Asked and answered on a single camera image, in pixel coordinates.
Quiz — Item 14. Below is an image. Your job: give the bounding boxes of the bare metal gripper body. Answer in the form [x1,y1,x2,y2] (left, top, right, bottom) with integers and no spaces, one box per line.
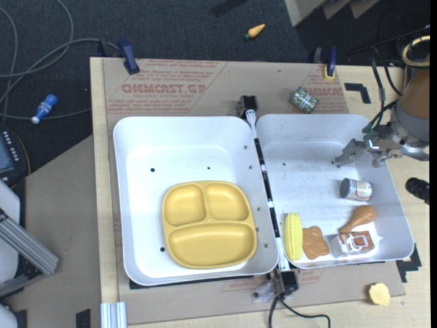
[363,124,430,162]

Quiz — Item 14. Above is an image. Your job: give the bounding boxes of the white and orange can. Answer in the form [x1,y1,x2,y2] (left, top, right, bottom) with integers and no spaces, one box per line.
[339,177,373,203]

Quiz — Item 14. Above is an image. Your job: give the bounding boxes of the white plastic tray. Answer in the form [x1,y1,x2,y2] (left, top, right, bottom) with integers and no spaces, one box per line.
[255,113,415,271]
[112,115,279,287]

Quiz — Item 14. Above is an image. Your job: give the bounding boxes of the brown chicken drumstick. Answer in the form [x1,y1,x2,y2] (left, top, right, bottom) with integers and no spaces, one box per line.
[338,204,378,235]

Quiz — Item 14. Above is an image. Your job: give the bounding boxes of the green can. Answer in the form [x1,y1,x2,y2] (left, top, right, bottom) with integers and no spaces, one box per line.
[290,86,320,115]

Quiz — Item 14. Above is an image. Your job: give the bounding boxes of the thin black and white rod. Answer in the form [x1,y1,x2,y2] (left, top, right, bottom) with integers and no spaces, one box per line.
[245,109,292,272]

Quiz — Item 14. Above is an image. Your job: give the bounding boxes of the white and orange carton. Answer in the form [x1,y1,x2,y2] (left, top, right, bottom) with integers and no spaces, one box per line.
[328,230,384,260]

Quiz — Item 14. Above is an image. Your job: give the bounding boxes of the brown toast slice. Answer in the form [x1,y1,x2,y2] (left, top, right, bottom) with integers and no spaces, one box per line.
[301,225,330,261]

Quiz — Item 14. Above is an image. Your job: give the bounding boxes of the yellow corn cob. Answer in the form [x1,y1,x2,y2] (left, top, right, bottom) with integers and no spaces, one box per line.
[283,212,304,262]

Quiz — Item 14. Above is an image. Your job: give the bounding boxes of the yellow crisp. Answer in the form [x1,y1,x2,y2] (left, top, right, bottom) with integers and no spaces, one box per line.
[368,282,391,307]

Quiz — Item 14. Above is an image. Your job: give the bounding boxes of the brown cardboard board red print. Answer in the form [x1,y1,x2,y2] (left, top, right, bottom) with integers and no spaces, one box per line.
[102,57,407,326]

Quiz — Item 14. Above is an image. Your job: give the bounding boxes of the orange carrot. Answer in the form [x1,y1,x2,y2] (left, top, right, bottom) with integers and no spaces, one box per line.
[242,23,267,42]

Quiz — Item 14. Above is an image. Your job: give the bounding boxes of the yellow divided plate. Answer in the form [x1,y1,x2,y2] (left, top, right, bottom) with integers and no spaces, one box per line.
[160,180,258,270]

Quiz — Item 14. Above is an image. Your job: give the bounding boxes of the blue bottle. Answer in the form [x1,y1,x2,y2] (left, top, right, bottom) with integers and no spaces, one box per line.
[30,94,59,126]

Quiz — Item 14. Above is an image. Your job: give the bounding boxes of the black block with thin wires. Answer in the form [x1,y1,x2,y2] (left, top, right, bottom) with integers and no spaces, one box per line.
[234,94,259,118]
[268,269,301,299]

